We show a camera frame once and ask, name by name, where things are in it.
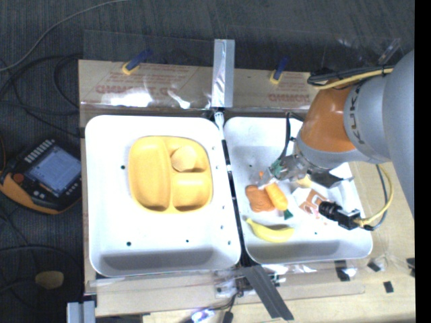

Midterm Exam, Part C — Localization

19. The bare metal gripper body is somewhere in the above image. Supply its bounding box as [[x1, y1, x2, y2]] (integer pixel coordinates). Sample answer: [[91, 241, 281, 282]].
[[268, 153, 317, 181]]

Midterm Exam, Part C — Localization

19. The orange carrot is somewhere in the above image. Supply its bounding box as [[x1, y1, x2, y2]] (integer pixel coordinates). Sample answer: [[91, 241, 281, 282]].
[[264, 181, 294, 221]]

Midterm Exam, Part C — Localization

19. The white and brown carton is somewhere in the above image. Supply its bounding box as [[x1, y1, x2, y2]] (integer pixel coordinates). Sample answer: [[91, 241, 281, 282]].
[[292, 186, 329, 220]]

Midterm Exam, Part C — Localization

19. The yellow banana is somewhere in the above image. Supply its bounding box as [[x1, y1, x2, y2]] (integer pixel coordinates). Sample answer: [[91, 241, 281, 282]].
[[245, 217, 296, 244]]

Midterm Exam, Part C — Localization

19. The white plastic tray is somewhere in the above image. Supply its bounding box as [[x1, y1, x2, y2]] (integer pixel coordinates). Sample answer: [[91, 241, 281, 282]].
[[223, 116, 374, 266], [84, 114, 242, 278]]

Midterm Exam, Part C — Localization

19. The tan round bread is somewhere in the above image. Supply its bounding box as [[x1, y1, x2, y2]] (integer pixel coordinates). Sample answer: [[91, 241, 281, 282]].
[[170, 145, 199, 173]]

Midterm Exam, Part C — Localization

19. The yellow divided plate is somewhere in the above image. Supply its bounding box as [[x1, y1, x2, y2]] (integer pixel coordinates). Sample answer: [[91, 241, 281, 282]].
[[127, 135, 214, 214]]

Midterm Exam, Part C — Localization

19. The brown cardboard board red print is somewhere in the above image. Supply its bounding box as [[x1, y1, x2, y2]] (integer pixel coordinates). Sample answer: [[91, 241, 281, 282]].
[[77, 59, 416, 318]]

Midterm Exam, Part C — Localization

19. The yellow oval object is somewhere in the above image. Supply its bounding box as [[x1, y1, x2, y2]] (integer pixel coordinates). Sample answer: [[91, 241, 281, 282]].
[[34, 270, 65, 290]]

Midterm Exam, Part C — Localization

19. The black cylinder on white bracket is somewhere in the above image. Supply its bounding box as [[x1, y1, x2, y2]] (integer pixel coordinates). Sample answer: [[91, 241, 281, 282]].
[[317, 164, 364, 231]]

